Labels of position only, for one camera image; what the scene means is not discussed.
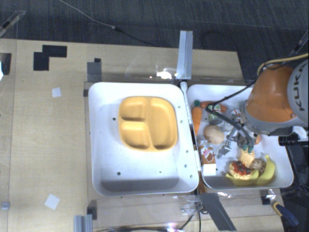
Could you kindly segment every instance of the can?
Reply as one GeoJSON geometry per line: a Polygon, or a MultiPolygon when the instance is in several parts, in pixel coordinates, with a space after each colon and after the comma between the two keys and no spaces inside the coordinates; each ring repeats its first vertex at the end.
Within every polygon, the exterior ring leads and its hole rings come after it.
{"type": "MultiPolygon", "coordinates": [[[[217,113],[220,113],[221,114],[221,107],[220,107],[220,104],[216,104],[214,107],[213,107],[213,110],[217,113]]],[[[208,114],[208,123],[210,125],[218,125],[220,123],[222,123],[222,119],[218,118],[216,115],[214,114],[211,114],[209,113],[208,114]]]]}

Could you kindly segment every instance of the wooden tabletop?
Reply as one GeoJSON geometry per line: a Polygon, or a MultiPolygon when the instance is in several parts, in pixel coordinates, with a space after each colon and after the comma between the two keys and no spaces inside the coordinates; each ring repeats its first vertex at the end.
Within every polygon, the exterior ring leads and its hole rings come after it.
{"type": "MultiPolygon", "coordinates": [[[[178,50],[0,39],[0,52],[12,53],[13,66],[0,82],[0,198],[11,203],[9,212],[0,212],[0,230],[73,231],[74,216],[85,215],[90,201],[83,97],[87,62],[100,58],[103,74],[130,77],[143,70],[145,75],[155,75],[156,70],[177,66],[178,50]],[[49,71],[34,71],[33,53],[42,52],[43,44],[65,45],[68,54],[50,58],[49,71]],[[61,89],[60,97],[53,98],[54,88],[61,89]],[[50,194],[60,199],[55,210],[44,205],[50,194]]],[[[234,52],[194,50],[193,75],[242,79],[234,52]]],[[[186,220],[170,197],[150,196],[139,202],[134,197],[101,200],[106,216],[94,223],[97,228],[138,221],[144,225],[149,217],[155,217],[152,224],[186,220]],[[163,210],[168,204],[169,210],[163,210]],[[147,214],[141,212],[145,207],[147,214]]],[[[270,206],[227,204],[226,209],[238,231],[283,231],[281,219],[270,206]]],[[[217,231],[208,215],[202,219],[202,231],[217,231]]],[[[197,231],[196,220],[186,231],[197,231]]]]}

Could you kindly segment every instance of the sticky note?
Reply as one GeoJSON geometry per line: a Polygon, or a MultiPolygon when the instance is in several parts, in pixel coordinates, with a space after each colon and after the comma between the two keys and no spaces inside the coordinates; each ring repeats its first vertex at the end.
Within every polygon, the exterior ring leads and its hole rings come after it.
{"type": "Polygon", "coordinates": [[[59,87],[53,88],[53,97],[60,97],[61,96],[61,89],[59,87]]]}
{"type": "Polygon", "coordinates": [[[46,202],[45,202],[45,205],[48,207],[48,208],[51,208],[53,210],[55,210],[57,208],[57,205],[59,203],[60,199],[57,198],[55,195],[53,194],[49,194],[46,202]]]}

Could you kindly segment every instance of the wooden surface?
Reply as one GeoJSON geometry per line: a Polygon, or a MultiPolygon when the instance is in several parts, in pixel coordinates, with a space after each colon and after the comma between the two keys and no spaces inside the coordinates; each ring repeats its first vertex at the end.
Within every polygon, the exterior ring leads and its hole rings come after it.
{"type": "MultiPolygon", "coordinates": [[[[0,49],[5,46],[5,52],[13,52],[13,48],[9,49],[9,43],[10,41],[1,39],[0,49]]],[[[85,215],[88,202],[91,201],[87,199],[86,118],[83,97],[86,63],[93,62],[94,58],[101,58],[103,74],[125,74],[130,77],[142,71],[145,76],[155,75],[156,71],[177,66],[178,51],[152,47],[21,40],[18,40],[15,46],[15,83],[12,80],[11,84],[5,86],[14,87],[14,107],[8,108],[8,111],[14,112],[12,147],[9,150],[10,140],[6,142],[7,137],[1,137],[1,142],[8,144],[5,147],[8,150],[4,153],[1,146],[0,152],[1,163],[5,154],[11,154],[8,231],[73,231],[74,216],[85,215]],[[41,52],[43,44],[66,45],[68,56],[50,58],[50,71],[35,72],[33,52],[41,52]],[[62,96],[53,98],[52,89],[56,87],[61,88],[62,96]],[[49,194],[60,199],[55,210],[44,205],[49,194]]],[[[237,55],[233,52],[194,50],[193,74],[213,78],[242,78],[237,55]]],[[[3,189],[1,187],[5,192],[8,190],[8,180],[0,180],[1,185],[6,184],[3,189]]],[[[102,210],[109,211],[104,219],[109,219],[109,223],[114,226],[120,226],[124,222],[132,224],[136,219],[140,224],[150,220],[152,224],[162,223],[163,219],[165,222],[185,221],[184,217],[179,218],[177,200],[171,201],[169,197],[166,198],[169,201],[165,202],[164,197],[150,196],[141,200],[102,198],[96,193],[92,195],[90,193],[94,200],[97,197],[104,201],[101,202],[104,206],[102,210]]],[[[250,209],[247,213],[249,218],[235,216],[234,209],[228,207],[227,204],[227,211],[234,217],[233,222],[239,231],[258,231],[258,225],[261,227],[260,231],[282,231],[281,220],[274,215],[270,207],[267,207],[267,212],[261,205],[238,205],[236,213],[250,209]],[[263,222],[270,218],[272,223],[263,222]]],[[[203,219],[205,221],[202,231],[216,231],[207,215],[203,219]]],[[[198,223],[192,222],[186,231],[196,232],[197,227],[198,223]]]]}

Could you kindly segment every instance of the white wire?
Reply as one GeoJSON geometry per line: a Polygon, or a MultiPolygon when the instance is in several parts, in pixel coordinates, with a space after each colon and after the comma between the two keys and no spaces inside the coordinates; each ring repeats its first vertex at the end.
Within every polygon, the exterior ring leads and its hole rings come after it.
{"type": "Polygon", "coordinates": [[[115,29],[115,28],[116,28],[116,26],[113,26],[113,25],[110,25],[110,24],[106,24],[106,23],[103,23],[103,22],[97,21],[96,19],[94,19],[94,18],[92,18],[92,17],[88,16],[88,15],[87,15],[87,14],[85,14],[83,11],[80,11],[79,9],[77,9],[77,8],[73,7],[72,5],[68,4],[67,2],[64,2],[63,0],[58,0],[58,1],[60,1],[60,2],[64,3],[65,5],[67,5],[67,6],[71,7],[72,9],[75,9],[76,11],[78,11],[78,12],[79,12],[79,13],[81,13],[81,14],[83,14],[84,16],[86,16],[87,18],[89,18],[90,20],[92,20],[92,21],[94,21],[94,22],[97,22],[97,23],[102,24],[102,25],[104,25],[104,26],[111,27],[112,29],[115,29]]]}

